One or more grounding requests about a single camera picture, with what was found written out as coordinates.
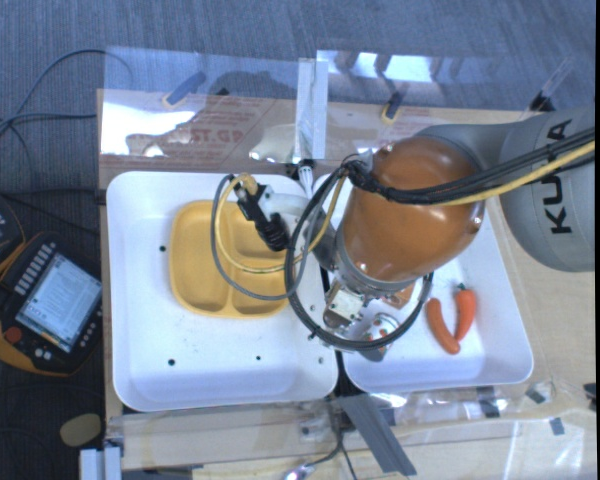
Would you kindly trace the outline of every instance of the wooden table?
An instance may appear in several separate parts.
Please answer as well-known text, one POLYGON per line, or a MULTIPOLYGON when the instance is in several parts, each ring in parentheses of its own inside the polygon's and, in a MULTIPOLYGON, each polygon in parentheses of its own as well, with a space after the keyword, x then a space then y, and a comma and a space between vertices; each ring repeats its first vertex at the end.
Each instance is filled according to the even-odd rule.
MULTIPOLYGON (((159 95, 152 94, 115 95, 123 100, 125 96, 131 100, 159 100, 159 95)), ((107 94, 100 92, 101 112, 106 100, 107 94)), ((257 123, 249 122, 251 130, 289 124, 293 102, 273 100, 259 104, 268 110, 256 116, 257 123)), ((328 158, 333 161, 319 162, 316 175, 330 171, 341 158, 355 151, 352 148, 361 140, 378 144, 410 136, 432 124, 495 124, 519 117, 513 112, 404 108, 398 120, 388 126, 380 123, 379 115, 380 109, 375 105, 330 105, 331 128, 327 133, 338 140, 328 148, 328 158)), ((106 119, 101 119, 103 122, 106 126, 106 119)), ((106 152, 106 133, 102 128, 100 136, 106 152)), ((174 159, 170 163, 164 159, 101 154, 100 188, 106 189, 117 174, 138 169, 284 172, 280 165, 250 160, 248 151, 257 141, 250 141, 248 133, 242 139, 222 161, 207 166, 195 161, 191 164, 191 159, 174 159)), ((487 204, 534 352, 534 371, 519 386, 502 391, 496 387, 504 404, 499 418, 461 414, 455 419, 436 420, 432 412, 435 408, 429 407, 430 394, 410 394, 393 427, 394 433, 422 478, 569 478, 573 472, 595 476, 596 416, 583 390, 584 384, 596 382, 595 273, 564 273, 538 264, 513 239, 499 202, 492 199, 487 204), (546 395, 546 401, 537 403, 525 394, 530 388, 546 395)), ((323 401, 308 406, 274 404, 124 413, 112 384, 105 208, 101 212, 101 229, 107 435, 112 442, 123 445, 123 470, 186 469, 188 465, 204 464, 202 469, 193 471, 193 478, 278 479, 286 470, 333 448, 335 438, 331 433, 306 438, 300 431, 301 422, 325 414, 323 401)), ((462 411, 475 396, 475 390, 455 390, 441 393, 440 399, 456 404, 462 411)), ((397 474, 383 475, 357 432, 345 436, 345 447, 358 478, 401 478, 397 474)), ((314 478, 350 478, 343 455, 321 464, 314 478)))

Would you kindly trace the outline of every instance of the white tray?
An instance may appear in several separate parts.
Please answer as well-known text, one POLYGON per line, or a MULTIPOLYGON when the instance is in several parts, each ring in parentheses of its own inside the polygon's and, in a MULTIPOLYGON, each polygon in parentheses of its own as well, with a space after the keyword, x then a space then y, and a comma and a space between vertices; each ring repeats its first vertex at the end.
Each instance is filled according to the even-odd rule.
MULTIPOLYGON (((347 181, 333 215, 334 226, 342 218, 350 191, 351 184, 347 181)), ((474 324, 457 355, 446 353, 438 345, 423 310, 381 362, 345 353, 345 371, 351 381, 370 393, 408 393, 526 380, 533 369, 533 353, 486 212, 482 227, 469 247, 434 273, 431 296, 440 299, 449 329, 455 328, 453 292, 460 283, 476 291, 478 307, 474 324)), ((409 306, 401 310, 376 301, 365 309, 366 320, 376 312, 384 312, 403 321, 415 306, 416 295, 417 288, 409 306)))
MULTIPOLYGON (((193 313, 174 297, 168 263, 173 219, 191 201, 212 199, 222 177, 129 172, 107 190, 113 384, 132 409, 314 400, 337 381, 335 354, 307 339, 290 307, 264 318, 219 318, 193 313)), ((277 193, 304 195, 282 176, 258 181, 277 193)), ((303 300, 322 305, 313 259, 303 279, 303 300)))

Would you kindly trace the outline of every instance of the gray carpet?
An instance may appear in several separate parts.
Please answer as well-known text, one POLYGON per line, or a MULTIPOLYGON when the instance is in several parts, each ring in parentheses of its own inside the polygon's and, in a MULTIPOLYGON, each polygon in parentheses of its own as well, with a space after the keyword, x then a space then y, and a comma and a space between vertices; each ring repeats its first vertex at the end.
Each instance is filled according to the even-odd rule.
MULTIPOLYGON (((407 93, 405 104, 508 110, 526 108, 571 59, 551 97, 568 108, 595 97, 596 0, 0 0, 0 118, 55 59, 110 46, 288 61, 317 50, 425 56, 444 68, 444 98, 407 93)), ((22 111, 95 112, 104 62, 85 53, 59 63, 22 111)), ((58 231, 99 259, 95 120, 15 128, 21 139, 0 136, 0 191, 11 194, 25 233, 58 231), (71 190, 49 191, 58 188, 71 190), (44 190, 22 193, 32 189, 44 190)), ((101 393, 101 351, 69 380, 0 363, 0 480, 77 479, 79 450, 58 430, 72 416, 103 415, 101 393)))

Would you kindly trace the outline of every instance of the kuka logo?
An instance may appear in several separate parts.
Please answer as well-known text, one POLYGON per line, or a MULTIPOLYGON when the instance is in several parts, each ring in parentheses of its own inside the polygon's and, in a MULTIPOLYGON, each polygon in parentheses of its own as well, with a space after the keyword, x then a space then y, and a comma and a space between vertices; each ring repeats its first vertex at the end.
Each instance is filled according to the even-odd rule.
MULTIPOLYGON (((571 123, 571 119, 563 123, 552 126, 547 133, 547 139, 549 140, 562 140, 566 137, 564 130, 567 125, 571 123)), ((551 232, 553 234, 571 233, 571 228, 564 225, 564 221, 567 218, 567 210, 564 205, 560 208, 557 215, 549 211, 546 207, 553 206, 556 204, 562 204, 562 180, 557 174, 551 174, 542 179, 543 185, 553 184, 555 187, 555 195, 552 197, 545 197, 542 199, 542 203, 545 205, 544 214, 552 222, 551 232)))

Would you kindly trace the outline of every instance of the carrot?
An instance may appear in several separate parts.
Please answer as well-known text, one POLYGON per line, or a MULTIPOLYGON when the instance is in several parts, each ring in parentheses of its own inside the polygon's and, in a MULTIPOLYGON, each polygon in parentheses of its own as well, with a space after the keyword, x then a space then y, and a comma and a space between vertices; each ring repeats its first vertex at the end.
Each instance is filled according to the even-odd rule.
POLYGON ((460 343, 449 332, 447 324, 444 323, 444 319, 442 318, 442 304, 440 300, 436 298, 429 299, 426 305, 426 312, 431 332, 433 332, 440 346, 449 354, 460 352, 460 343))
POLYGON ((476 294, 473 290, 466 288, 463 284, 459 286, 460 290, 455 294, 456 309, 458 310, 458 319, 456 323, 456 332, 454 337, 458 342, 464 338, 476 316, 476 294))

